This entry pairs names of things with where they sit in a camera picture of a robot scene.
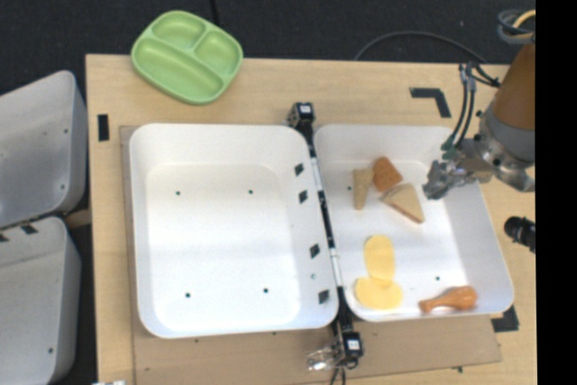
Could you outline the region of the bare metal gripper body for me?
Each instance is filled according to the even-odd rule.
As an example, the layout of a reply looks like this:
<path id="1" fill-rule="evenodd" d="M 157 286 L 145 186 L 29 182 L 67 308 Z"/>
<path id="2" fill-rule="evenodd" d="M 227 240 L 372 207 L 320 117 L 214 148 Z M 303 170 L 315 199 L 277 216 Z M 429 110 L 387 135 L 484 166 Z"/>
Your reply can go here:
<path id="1" fill-rule="evenodd" d="M 499 142 L 477 134 L 460 144 L 450 161 L 450 173 L 462 184 L 498 179 L 516 191 L 534 192 L 536 182 L 527 173 L 533 165 L 513 156 Z"/>

